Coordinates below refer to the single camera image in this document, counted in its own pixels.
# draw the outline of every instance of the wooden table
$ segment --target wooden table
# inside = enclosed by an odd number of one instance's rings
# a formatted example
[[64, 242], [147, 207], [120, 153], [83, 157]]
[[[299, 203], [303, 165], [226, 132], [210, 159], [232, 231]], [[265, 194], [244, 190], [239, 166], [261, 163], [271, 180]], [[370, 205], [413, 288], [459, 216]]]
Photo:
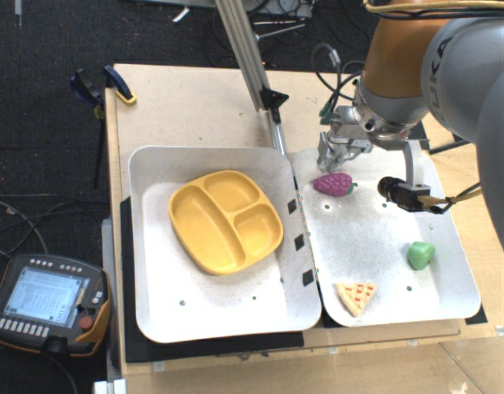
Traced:
[[[130, 194], [128, 159], [145, 145], [270, 147], [264, 114], [254, 110], [232, 69], [116, 65], [137, 103], [106, 90], [108, 163], [121, 376], [128, 392], [504, 392], [504, 253], [482, 197], [451, 209], [480, 291], [486, 323], [465, 320], [304, 331], [305, 348], [168, 360], [125, 361], [119, 204]], [[314, 74], [269, 71], [282, 106], [286, 149], [318, 144], [318, 112], [329, 97]], [[430, 116], [432, 147], [452, 142]], [[447, 195], [478, 181], [474, 146], [432, 156]]]

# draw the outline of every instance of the display screen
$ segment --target display screen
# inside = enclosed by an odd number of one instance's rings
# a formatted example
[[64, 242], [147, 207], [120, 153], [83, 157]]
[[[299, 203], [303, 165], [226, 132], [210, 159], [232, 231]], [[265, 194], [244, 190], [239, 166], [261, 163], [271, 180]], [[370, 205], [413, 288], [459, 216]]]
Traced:
[[70, 328], [76, 301], [89, 279], [24, 267], [4, 309], [6, 315]]

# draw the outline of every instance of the red button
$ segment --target red button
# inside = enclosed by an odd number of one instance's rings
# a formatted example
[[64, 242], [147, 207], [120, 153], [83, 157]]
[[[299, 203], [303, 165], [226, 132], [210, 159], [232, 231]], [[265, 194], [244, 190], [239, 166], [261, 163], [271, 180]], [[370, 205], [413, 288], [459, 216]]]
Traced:
[[83, 332], [87, 332], [94, 326], [94, 319], [89, 315], [85, 315], [79, 321], [80, 328], [82, 328]]

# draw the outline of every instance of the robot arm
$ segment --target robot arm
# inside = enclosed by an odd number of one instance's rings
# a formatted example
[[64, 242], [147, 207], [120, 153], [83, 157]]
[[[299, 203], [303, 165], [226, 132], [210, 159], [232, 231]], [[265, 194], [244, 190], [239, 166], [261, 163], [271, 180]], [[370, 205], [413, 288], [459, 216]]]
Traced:
[[[397, 15], [401, 7], [440, 2], [452, 4], [445, 16]], [[504, 247], [504, 16], [489, 7], [474, 8], [481, 17], [456, 16], [461, 11], [455, 7], [466, 3], [391, 1], [387, 7], [395, 15], [383, 15], [378, 23], [352, 106], [336, 108], [330, 130], [320, 135], [318, 165], [333, 172], [373, 145], [401, 149], [406, 181], [386, 177], [378, 190], [400, 207], [419, 211], [419, 197], [429, 187], [416, 165], [419, 146], [407, 136], [431, 112], [449, 131], [476, 144], [483, 195]]]

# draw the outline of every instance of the yellow divided plate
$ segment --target yellow divided plate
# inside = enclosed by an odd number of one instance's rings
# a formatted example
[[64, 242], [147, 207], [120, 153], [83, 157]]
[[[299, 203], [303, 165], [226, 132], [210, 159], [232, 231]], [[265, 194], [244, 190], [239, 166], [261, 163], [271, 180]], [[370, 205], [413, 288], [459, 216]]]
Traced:
[[230, 274], [282, 242], [283, 224], [265, 193], [238, 171], [214, 172], [172, 194], [168, 213], [179, 240], [207, 272]]

